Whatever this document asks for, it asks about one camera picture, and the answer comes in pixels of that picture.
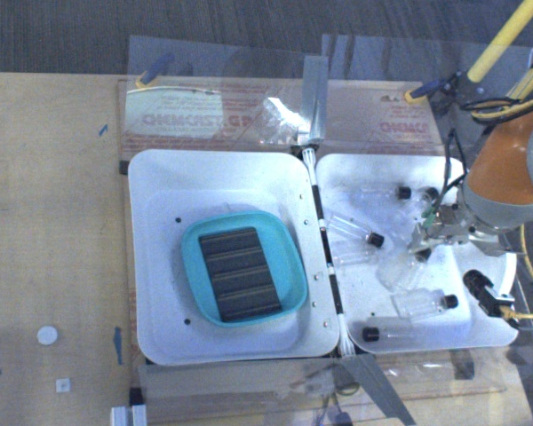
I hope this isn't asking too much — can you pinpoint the brown cardboard board red print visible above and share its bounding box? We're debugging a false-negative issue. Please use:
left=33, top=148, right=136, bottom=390
left=116, top=76, right=521, bottom=421

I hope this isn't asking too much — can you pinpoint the clear bottle with black cap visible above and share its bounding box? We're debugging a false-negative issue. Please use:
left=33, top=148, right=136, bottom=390
left=389, top=288, right=460, bottom=322
left=358, top=184, right=413, bottom=203
left=362, top=321, right=418, bottom=343
left=325, top=212, right=386, bottom=249
left=376, top=248, right=433, bottom=293
left=409, top=185, right=442, bottom=221

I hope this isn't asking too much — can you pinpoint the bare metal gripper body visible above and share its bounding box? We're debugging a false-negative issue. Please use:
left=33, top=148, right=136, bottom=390
left=423, top=202, right=502, bottom=256

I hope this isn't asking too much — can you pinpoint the black cylinder on white bracket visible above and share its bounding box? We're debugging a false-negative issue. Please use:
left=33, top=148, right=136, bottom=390
left=462, top=255, right=518, bottom=320

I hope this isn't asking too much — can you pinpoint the white round disc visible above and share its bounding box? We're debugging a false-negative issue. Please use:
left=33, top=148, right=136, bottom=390
left=36, top=325, right=60, bottom=346

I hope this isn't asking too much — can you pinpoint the black block with thin wires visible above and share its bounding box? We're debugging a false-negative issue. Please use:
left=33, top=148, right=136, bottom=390
left=324, top=408, right=354, bottom=426

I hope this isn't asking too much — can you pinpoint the clear plastic bottle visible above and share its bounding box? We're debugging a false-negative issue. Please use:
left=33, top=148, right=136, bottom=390
left=331, top=241, right=379, bottom=269

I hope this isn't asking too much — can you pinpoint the black ribbed block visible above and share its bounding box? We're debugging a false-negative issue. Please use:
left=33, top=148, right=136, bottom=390
left=197, top=225, right=284, bottom=324

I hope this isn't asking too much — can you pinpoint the teal plastic dish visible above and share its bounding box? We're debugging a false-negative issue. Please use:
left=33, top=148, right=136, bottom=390
left=179, top=209, right=309, bottom=329

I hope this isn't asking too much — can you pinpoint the white plastic tray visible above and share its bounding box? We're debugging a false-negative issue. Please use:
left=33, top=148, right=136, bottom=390
left=314, top=152, right=520, bottom=356
left=127, top=148, right=341, bottom=367

